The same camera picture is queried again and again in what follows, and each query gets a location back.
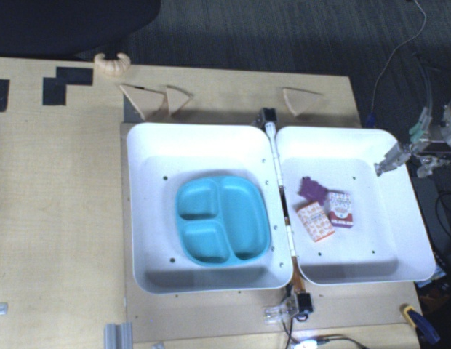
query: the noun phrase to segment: wooden board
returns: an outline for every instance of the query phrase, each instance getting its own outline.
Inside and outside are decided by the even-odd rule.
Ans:
[[[178,115],[165,116],[162,121],[249,124],[261,107],[275,106],[281,125],[359,126],[350,82],[339,76],[135,65],[120,79],[95,73],[91,87],[67,86],[67,106],[43,106],[43,77],[54,77],[56,66],[91,68],[92,64],[0,58],[0,79],[11,81],[8,108],[0,113],[0,302],[9,303],[8,314],[0,316],[0,349],[101,348],[104,325],[126,320],[120,84],[161,92],[170,85],[191,92],[192,100]],[[326,104],[306,120],[293,119],[280,98],[282,87],[321,93]],[[337,325],[344,326],[359,325],[360,320],[368,324],[373,319],[386,324],[400,322],[396,306],[400,300],[418,306],[412,284],[378,284],[364,292],[358,287],[337,292],[308,289],[323,295],[315,302],[319,313],[311,318],[313,326],[298,329],[324,326],[327,314],[338,316],[334,318]],[[263,295],[252,292],[244,292],[240,300],[227,292],[205,296],[205,301],[226,306],[228,301],[223,298],[230,294],[229,301],[254,318],[246,329],[237,330],[240,327],[233,322],[229,308],[231,314],[210,321],[199,334],[211,335],[207,330],[211,326],[229,327],[217,331],[221,334],[259,332],[254,325],[261,327],[262,322],[256,314],[263,305],[274,304],[279,294],[269,293],[264,300]],[[354,303],[350,314],[343,311],[348,306],[344,300]],[[177,308],[184,313],[177,326],[168,324],[160,329],[163,340],[179,337],[170,334],[177,330],[188,332],[188,325],[198,326],[198,318],[208,318],[200,314],[195,300],[185,296],[178,301],[181,303],[174,301],[154,311],[163,322],[178,314]],[[192,309],[198,317],[185,318]],[[414,332],[403,329],[404,324],[387,327],[386,340],[373,348],[394,342],[392,337],[399,342],[417,342]],[[279,330],[277,326],[264,329]],[[267,335],[228,337],[217,345],[225,342],[232,346],[224,348],[244,348],[235,343],[240,342],[248,343],[249,348],[251,342],[260,342],[269,348]],[[276,343],[279,348],[282,335],[270,335],[278,340],[271,341],[273,347]],[[173,341],[167,348],[196,343]],[[203,348],[209,348],[209,343],[205,341]]]

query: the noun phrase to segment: blue plate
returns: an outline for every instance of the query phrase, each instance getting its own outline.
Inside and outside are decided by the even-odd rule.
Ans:
[[[241,177],[206,177],[187,182],[177,192],[175,214],[184,252],[203,266],[256,260],[271,243],[260,192]]]

